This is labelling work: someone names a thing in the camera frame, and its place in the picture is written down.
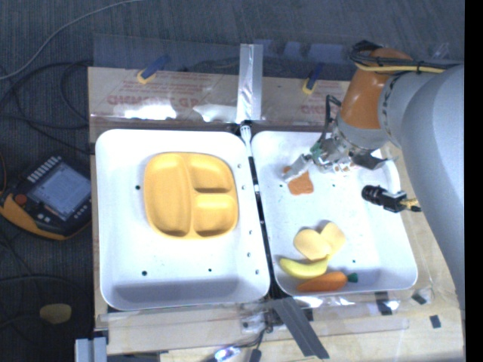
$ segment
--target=toy carrot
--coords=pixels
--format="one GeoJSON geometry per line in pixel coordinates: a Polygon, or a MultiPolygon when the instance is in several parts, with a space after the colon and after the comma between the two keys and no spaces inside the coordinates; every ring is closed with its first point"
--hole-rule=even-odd
{"type": "Polygon", "coordinates": [[[335,291],[344,287],[347,282],[357,283],[358,275],[352,273],[346,275],[341,271],[329,272],[328,274],[323,274],[317,278],[304,281],[297,286],[297,290],[300,292],[323,292],[323,291],[335,291]]]}

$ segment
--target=yellow divided plate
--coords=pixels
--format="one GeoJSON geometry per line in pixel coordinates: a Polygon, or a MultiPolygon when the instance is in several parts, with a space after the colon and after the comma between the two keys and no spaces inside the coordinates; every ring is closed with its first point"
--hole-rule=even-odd
{"type": "Polygon", "coordinates": [[[238,222],[238,198],[229,166],[213,155],[161,153],[144,172],[149,224],[170,238],[224,235],[238,222]]]}

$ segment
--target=blue clamp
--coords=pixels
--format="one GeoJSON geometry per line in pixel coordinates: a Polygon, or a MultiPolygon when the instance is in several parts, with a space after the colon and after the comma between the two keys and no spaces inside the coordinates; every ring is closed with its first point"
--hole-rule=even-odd
{"type": "Polygon", "coordinates": [[[302,91],[310,95],[314,92],[318,76],[322,71],[322,63],[317,63],[317,66],[310,72],[309,77],[304,81],[302,91]]]}
{"type": "Polygon", "coordinates": [[[163,55],[162,57],[159,57],[144,70],[141,70],[137,73],[137,81],[141,84],[146,84],[149,81],[153,80],[156,76],[156,71],[162,70],[165,67],[165,64],[170,60],[171,58],[168,55],[163,55]]]}

